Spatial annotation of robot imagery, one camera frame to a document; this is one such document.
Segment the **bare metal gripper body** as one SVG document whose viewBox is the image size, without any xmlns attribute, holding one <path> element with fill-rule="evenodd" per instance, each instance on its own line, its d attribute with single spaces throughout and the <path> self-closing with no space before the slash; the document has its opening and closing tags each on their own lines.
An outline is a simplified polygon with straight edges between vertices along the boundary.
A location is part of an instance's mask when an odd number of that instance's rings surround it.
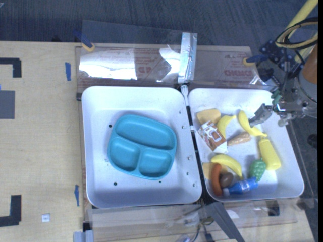
<svg viewBox="0 0 323 242">
<path fill-rule="evenodd" d="M 273 111 L 280 116 L 281 119 L 295 119 L 304 118 L 307 116 L 306 100 L 296 101 L 285 101 L 279 100 L 278 102 L 273 101 Z"/>
</svg>

